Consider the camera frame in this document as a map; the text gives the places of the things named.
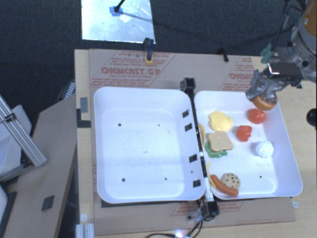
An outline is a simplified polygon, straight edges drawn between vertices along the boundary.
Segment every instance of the toy tomato slice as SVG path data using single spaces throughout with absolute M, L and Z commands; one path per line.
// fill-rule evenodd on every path
M 251 136 L 252 127 L 247 125 L 239 126 L 237 130 L 237 137 L 242 142 L 247 142 L 249 137 Z
M 263 122 L 265 119 L 265 113 L 259 109 L 251 109 L 249 112 L 249 120 L 255 124 Z

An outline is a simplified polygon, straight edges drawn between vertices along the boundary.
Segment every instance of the black carpet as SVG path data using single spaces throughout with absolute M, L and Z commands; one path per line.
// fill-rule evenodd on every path
M 150 0 L 156 51 L 258 56 L 276 32 L 283 0 Z M 289 25 L 297 21 L 291 13 Z M 280 38 L 286 45 L 289 33 Z M 31 119 L 74 77 L 75 49 L 137 49 L 81 39 L 81 0 L 0 0 L 0 94 Z

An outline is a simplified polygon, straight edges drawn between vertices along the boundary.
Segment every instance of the sausage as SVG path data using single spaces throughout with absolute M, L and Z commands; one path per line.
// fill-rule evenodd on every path
M 211 175 L 211 180 L 213 181 L 214 185 L 216 186 L 217 189 L 222 191 L 223 193 L 226 193 L 231 196 L 237 196 L 239 191 L 236 188 L 230 188 L 226 185 L 224 185 L 216 175 Z

